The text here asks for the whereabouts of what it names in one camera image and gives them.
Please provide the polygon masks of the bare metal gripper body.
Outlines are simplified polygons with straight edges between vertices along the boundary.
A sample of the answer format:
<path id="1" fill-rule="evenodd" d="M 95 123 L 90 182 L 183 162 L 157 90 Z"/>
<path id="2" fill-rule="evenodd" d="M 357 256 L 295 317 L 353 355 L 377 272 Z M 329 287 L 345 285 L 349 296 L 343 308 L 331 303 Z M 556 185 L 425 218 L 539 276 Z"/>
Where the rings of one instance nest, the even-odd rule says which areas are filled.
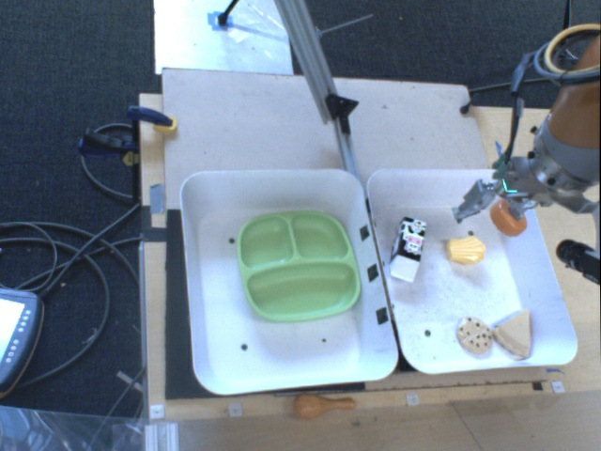
<path id="1" fill-rule="evenodd" d="M 543 151 L 528 157 L 505 155 L 493 163 L 493 179 L 500 197 L 522 206 L 589 206 L 585 191 L 590 183 L 577 179 Z"/>

